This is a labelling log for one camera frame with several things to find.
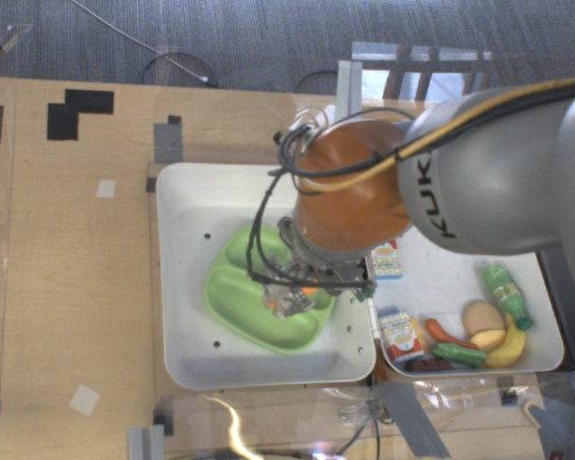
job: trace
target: green plastic bowl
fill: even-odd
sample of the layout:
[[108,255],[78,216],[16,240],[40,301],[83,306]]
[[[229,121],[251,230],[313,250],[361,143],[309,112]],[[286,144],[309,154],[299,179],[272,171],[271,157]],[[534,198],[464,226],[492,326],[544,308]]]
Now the green plastic bowl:
[[[321,333],[335,298],[319,289],[310,298],[315,307],[280,320],[262,303],[264,286],[247,275],[246,250],[251,227],[239,230],[219,252],[207,275],[204,301],[209,312],[237,334],[269,350],[285,355],[307,349]],[[289,261],[289,248],[279,231],[263,225],[262,246],[266,256],[274,255],[282,264]],[[252,265],[263,272],[263,263],[254,249]]]

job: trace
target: black cable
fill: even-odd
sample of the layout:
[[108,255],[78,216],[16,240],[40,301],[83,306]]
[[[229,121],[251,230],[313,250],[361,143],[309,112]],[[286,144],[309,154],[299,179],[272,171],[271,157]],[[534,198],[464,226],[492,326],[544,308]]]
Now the black cable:
[[375,455],[375,458],[376,460],[380,460],[381,455],[380,424],[377,419],[373,419],[373,424],[375,425],[375,439],[377,441],[377,454]]
[[319,196],[319,195],[323,194],[323,193],[319,193],[317,191],[305,191],[303,188],[301,188],[298,185],[298,182],[296,182],[296,176],[293,173],[290,175],[290,177],[291,177],[291,183],[293,184],[294,189],[298,192],[299,195],[302,195],[302,196]]
[[[401,109],[398,109],[397,107],[373,107],[371,109],[365,109],[359,112],[356,112],[354,114],[350,114],[349,116],[341,119],[340,121],[338,121],[337,123],[334,124],[334,126],[336,125],[340,125],[341,123],[345,123],[346,121],[349,121],[350,119],[354,119],[357,116],[362,116],[364,114],[369,114],[371,112],[379,112],[379,111],[390,111],[390,112],[395,112],[398,114],[402,114],[404,117],[411,119],[411,120],[415,120],[415,118],[409,114],[408,112],[405,112]],[[289,153],[289,150],[292,146],[292,144],[303,138],[311,129],[310,126],[308,125],[304,125],[304,126],[300,126],[297,129],[293,130],[291,133],[289,133],[280,143],[279,145],[279,162],[281,163],[282,167],[284,167],[289,173],[292,173],[294,175],[298,175],[299,177],[307,177],[307,178],[324,178],[324,177],[336,177],[339,175],[348,175],[350,173],[358,173],[361,171],[364,171],[366,169],[369,169],[371,167],[374,167],[375,165],[377,165],[379,162],[385,160],[387,157],[392,156],[393,154],[395,154],[395,150],[390,150],[390,151],[386,151],[384,153],[378,153],[376,155],[371,156],[370,158],[366,159],[366,160],[362,160],[360,162],[356,162],[355,164],[351,164],[349,166],[346,167],[341,167],[338,169],[332,169],[330,171],[323,171],[323,172],[313,172],[313,171],[306,171],[303,170],[301,168],[299,168],[298,166],[296,166],[293,162],[293,156]]]
[[338,449],[336,451],[337,455],[342,455],[343,453],[345,453],[345,451],[347,451],[347,449],[353,445],[357,439],[360,437],[360,434],[362,434],[362,431],[364,430],[364,428],[366,427],[366,423],[364,423],[362,426],[360,426],[357,431],[356,434],[354,434],[354,436],[352,436],[352,439],[349,440],[345,445],[343,445],[340,449]]
[[[266,256],[264,249],[262,247],[262,221],[264,218],[264,212],[266,208],[266,204],[270,200],[272,193],[277,186],[277,183],[281,179],[281,177],[286,173],[284,169],[280,169],[279,171],[269,172],[269,175],[273,176],[274,179],[270,183],[269,188],[264,193],[264,198],[260,203],[260,207],[258,208],[258,212],[254,217],[253,224],[251,226],[251,231],[249,232],[249,242],[247,244],[247,251],[245,254],[246,261],[247,261],[247,274],[249,277],[258,283],[262,283],[264,285],[279,285],[283,287],[309,287],[309,288],[326,288],[326,289],[367,289],[372,287],[374,284],[372,281],[362,281],[362,282],[319,282],[314,280],[307,280],[302,278],[296,278],[291,274],[288,274],[282,271],[280,268],[276,266],[272,261],[268,259]],[[258,251],[258,255],[262,260],[263,264],[276,276],[283,279],[277,278],[269,278],[264,274],[259,274],[254,272],[253,270],[253,263],[251,258],[251,253],[256,246]]]
[[[286,458],[292,458],[294,460],[313,459],[313,455],[311,453],[303,453],[301,451],[273,451],[271,449],[268,449],[268,450],[255,451],[255,453],[268,456],[282,456]],[[212,456],[185,455],[176,457],[174,460],[242,460],[242,455],[236,453],[231,449],[221,449],[215,451]]]
[[[148,44],[144,43],[143,41],[141,41],[140,39],[137,39],[136,37],[134,37],[131,34],[128,34],[125,31],[122,31],[121,29],[119,29],[118,27],[116,27],[114,24],[111,24],[110,22],[108,22],[106,19],[100,17],[97,13],[95,13],[94,11],[92,11],[91,9],[89,9],[88,7],[85,7],[84,4],[82,4],[79,0],[70,0],[70,2],[72,2],[73,4],[75,4],[77,7],[79,7],[80,9],[82,9],[84,12],[87,12],[89,15],[91,15],[92,17],[94,17],[96,20],[98,20],[99,22],[102,22],[106,27],[108,27],[109,29],[112,29],[113,31],[115,31],[117,34],[125,37],[126,39],[128,39],[129,41],[141,46],[142,48],[145,48],[146,50],[151,51],[152,53],[157,54],[158,56],[161,55],[161,53],[155,49],[153,46],[149,46]],[[209,78],[207,77],[201,77],[198,74],[194,73],[192,70],[189,70],[188,68],[186,68],[183,65],[180,65],[179,63],[173,63],[175,66],[177,66],[178,68],[180,68],[181,70],[183,70],[185,73],[191,75],[192,77],[194,77],[195,79],[197,79],[198,81],[201,81],[202,83],[205,83],[211,87],[215,87],[218,88],[219,85],[217,84],[217,81],[211,81]]]
[[338,71],[336,70],[315,70],[314,72],[307,73],[302,79],[300,79],[292,88],[292,92],[294,94],[298,93],[298,86],[305,80],[314,77],[315,75],[338,75]]
[[[450,141],[453,141],[455,138],[457,138],[459,135],[461,135],[462,133],[464,133],[465,131],[467,131],[470,128],[480,126],[480,125],[488,123],[492,120],[499,119],[503,116],[508,116],[509,114],[519,112],[519,111],[527,109],[529,107],[534,107],[534,106],[538,106],[538,105],[543,105],[543,104],[548,104],[548,103],[552,103],[552,102],[556,102],[556,101],[561,101],[563,99],[569,99],[571,97],[575,97],[575,85],[568,85],[566,87],[553,89],[553,90],[549,90],[549,91],[544,91],[544,92],[541,92],[539,94],[535,94],[532,96],[526,96],[523,98],[519,98],[519,99],[515,99],[513,101],[510,101],[509,103],[501,104],[497,107],[490,109],[489,111],[486,111],[485,113],[481,114],[477,118],[474,118],[473,120],[469,121],[468,123],[460,126],[459,128],[457,128],[453,132],[449,133],[448,135],[446,135],[445,137],[436,141],[435,143],[427,146],[426,148],[422,149],[418,153],[425,153],[425,152],[431,152],[433,150],[437,150],[438,148],[442,147],[443,145],[446,145],[447,143],[449,143]],[[364,112],[369,112],[369,111],[373,112],[375,110],[378,110],[378,109],[368,109],[367,111],[364,111]],[[361,114],[361,113],[356,113],[356,114],[353,114],[351,116],[348,116],[347,118],[344,118],[344,120],[342,120],[342,121],[352,119],[353,117],[358,116],[359,114]],[[352,165],[344,167],[344,168],[334,169],[331,171],[323,171],[323,172],[310,172],[310,171],[305,171],[303,169],[300,169],[300,168],[294,166],[293,161],[289,155],[289,148],[291,147],[291,144],[294,141],[296,141],[298,138],[302,137],[304,134],[306,134],[306,132],[294,130],[294,131],[292,131],[292,133],[290,133],[284,139],[284,141],[282,141],[282,143],[280,145],[280,150],[279,150],[279,161],[281,162],[282,166],[284,168],[286,168],[293,175],[297,175],[300,177],[307,177],[307,178],[324,178],[324,177],[332,177],[332,176],[339,176],[339,175],[347,175],[350,173],[357,173],[357,172],[366,170],[368,168],[374,167],[379,162],[382,162],[383,160],[385,160],[386,158],[388,158],[390,156],[396,156],[398,160],[402,160],[401,156],[400,156],[401,150],[408,147],[409,145],[411,145],[415,141],[421,140],[421,138],[422,138],[422,137],[418,137],[418,138],[412,140],[411,142],[402,144],[400,147],[398,147],[396,149],[386,151],[384,153],[378,153],[376,155],[371,156],[370,158],[368,158],[366,160],[363,160],[361,162],[357,162],[355,164],[352,164]]]
[[[206,61],[204,61],[203,59],[200,59],[199,57],[192,55],[191,53],[185,53],[185,52],[181,52],[181,51],[172,51],[172,52],[168,52],[168,53],[161,53],[159,55],[157,55],[156,57],[154,57],[152,60],[150,60],[147,65],[145,65],[145,68],[143,68],[143,71],[141,72],[141,78],[139,80],[140,83],[145,84],[145,74],[148,72],[148,70],[151,68],[151,66],[158,60],[161,58],[167,58],[171,55],[175,55],[175,56],[179,56],[179,57],[189,57],[189,58],[193,58],[198,60],[200,63],[202,63],[204,66],[206,66],[209,71],[211,72],[211,74],[213,76],[215,76],[215,73],[213,72],[213,69],[211,68],[211,65],[209,65],[209,63],[207,63]],[[201,83],[204,83],[205,85],[212,87],[212,88],[219,88],[219,82],[216,78],[211,78],[211,77],[201,77],[198,74],[195,74],[194,72],[190,71],[190,70],[186,70],[186,72],[188,73],[188,75],[194,77],[197,81],[200,81]]]
[[[425,149],[422,149],[420,152],[418,152],[418,154],[437,150],[438,148],[449,143],[450,141],[455,140],[462,133],[466,132],[468,129],[471,129],[473,127],[478,127],[478,126],[483,125],[485,123],[489,123],[490,121],[493,121],[493,120],[496,120],[496,119],[499,119],[499,118],[502,118],[505,116],[509,116],[510,114],[514,114],[516,112],[520,112],[521,110],[525,110],[525,109],[528,109],[531,107],[537,107],[539,105],[549,104],[549,103],[553,103],[553,102],[557,102],[557,101],[562,101],[562,100],[570,99],[573,97],[575,97],[575,85],[569,85],[567,87],[544,91],[544,92],[541,92],[539,94],[535,94],[532,96],[526,96],[523,98],[515,99],[515,100],[510,101],[508,103],[501,104],[497,107],[490,109],[489,111],[486,111],[485,113],[481,114],[477,118],[474,118],[473,120],[469,121],[468,123],[460,126],[456,130],[452,131],[447,136],[441,138],[440,140],[434,142],[433,144],[428,145]],[[408,144],[401,145],[400,150],[404,149],[405,147],[412,144],[414,141],[419,140],[420,138],[417,138],[417,139],[409,142]]]

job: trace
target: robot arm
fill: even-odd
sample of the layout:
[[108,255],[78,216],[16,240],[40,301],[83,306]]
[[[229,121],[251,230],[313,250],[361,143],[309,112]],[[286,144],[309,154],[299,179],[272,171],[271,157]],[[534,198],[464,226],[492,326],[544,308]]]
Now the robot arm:
[[472,94],[412,123],[296,131],[280,152],[299,189],[279,223],[291,266],[266,282],[280,317],[310,307],[307,285],[365,291],[364,257],[411,224],[468,254],[562,244],[575,279],[575,79]]

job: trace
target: small box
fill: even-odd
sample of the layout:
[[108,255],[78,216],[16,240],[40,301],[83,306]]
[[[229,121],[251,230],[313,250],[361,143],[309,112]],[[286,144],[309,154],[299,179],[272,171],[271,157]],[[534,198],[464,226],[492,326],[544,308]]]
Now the small box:
[[371,252],[373,271],[377,279],[396,279],[403,276],[403,265],[399,258],[396,241],[389,241]]
[[424,350],[406,311],[396,311],[379,318],[381,339],[393,363],[422,357]]

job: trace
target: floor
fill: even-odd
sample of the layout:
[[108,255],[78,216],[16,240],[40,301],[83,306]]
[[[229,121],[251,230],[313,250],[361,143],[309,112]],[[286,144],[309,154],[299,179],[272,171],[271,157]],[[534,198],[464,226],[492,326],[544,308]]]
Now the floor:
[[[352,58],[355,42],[492,51],[493,84],[575,75],[575,0],[77,1],[228,89],[292,91]],[[0,37],[11,24],[32,30],[0,76],[204,86],[163,58],[142,77],[156,54],[69,0],[0,0]],[[300,91],[329,92],[327,78]]]

